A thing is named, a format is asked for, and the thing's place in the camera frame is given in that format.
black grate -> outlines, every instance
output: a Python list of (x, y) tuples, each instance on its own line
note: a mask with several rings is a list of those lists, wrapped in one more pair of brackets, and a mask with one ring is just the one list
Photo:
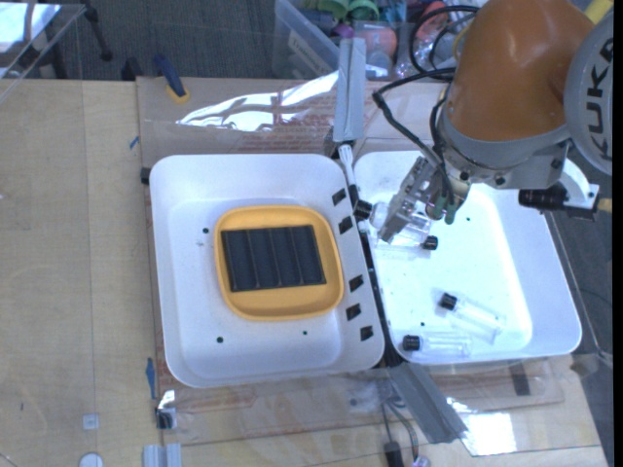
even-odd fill
[(311, 225), (221, 232), (232, 292), (326, 283)]

white label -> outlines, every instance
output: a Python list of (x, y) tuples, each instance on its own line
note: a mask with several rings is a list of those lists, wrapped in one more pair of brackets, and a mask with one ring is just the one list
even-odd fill
[(323, 76), (333, 71), (329, 65), (301, 38), (296, 32), (290, 31), (288, 47), (300, 57), (317, 75)]

yellow rounded square frame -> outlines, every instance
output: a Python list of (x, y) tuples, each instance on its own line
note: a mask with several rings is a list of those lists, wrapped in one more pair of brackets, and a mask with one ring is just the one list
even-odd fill
[[(301, 226), (313, 228), (324, 283), (232, 291), (221, 232)], [(333, 309), (344, 295), (342, 264), (331, 226), (311, 208), (278, 204), (232, 209), (219, 218), (214, 237), (221, 294), (229, 308), (243, 318), (275, 321), (317, 316)]]

plastic storage box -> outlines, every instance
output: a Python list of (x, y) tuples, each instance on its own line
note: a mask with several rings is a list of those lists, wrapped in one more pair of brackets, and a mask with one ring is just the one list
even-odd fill
[[(299, 11), (302, 1), (275, 0), (273, 72), (278, 78), (316, 78), (338, 68), (338, 46)], [(459, 1), (480, 6), (486, 0)]]

black tripod leg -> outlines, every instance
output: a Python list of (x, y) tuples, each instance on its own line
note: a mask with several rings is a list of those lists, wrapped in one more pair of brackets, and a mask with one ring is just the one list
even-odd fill
[(101, 32), (99, 27), (99, 16), (97, 15), (97, 10), (91, 5), (90, 0), (80, 0), (80, 3), (87, 7), (87, 11), (85, 12), (85, 17), (91, 24), (91, 28), (93, 34), (95, 35), (95, 39), (101, 48), (101, 59), (102, 60), (111, 60), (113, 58), (112, 51), (108, 48), (106, 44), (106, 40), (104, 40), (104, 35)]

